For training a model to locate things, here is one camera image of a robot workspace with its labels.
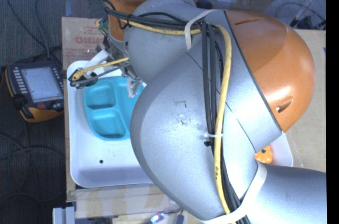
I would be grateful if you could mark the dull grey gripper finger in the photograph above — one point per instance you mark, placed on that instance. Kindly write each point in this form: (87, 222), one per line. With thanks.
(133, 87)

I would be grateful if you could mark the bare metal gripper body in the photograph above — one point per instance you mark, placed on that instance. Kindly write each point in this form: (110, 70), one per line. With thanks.
(115, 47)

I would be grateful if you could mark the blue divided plate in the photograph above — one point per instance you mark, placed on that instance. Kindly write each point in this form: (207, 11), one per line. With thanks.
(107, 109)

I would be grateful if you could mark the white plastic tray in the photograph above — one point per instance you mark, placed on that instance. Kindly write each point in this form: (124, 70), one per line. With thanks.
(106, 162)
(283, 151)

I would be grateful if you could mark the orange toy fruit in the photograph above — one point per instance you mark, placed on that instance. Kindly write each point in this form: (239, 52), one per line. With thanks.
(264, 156)

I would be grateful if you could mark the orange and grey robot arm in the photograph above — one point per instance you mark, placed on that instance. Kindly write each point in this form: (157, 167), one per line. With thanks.
(180, 101)

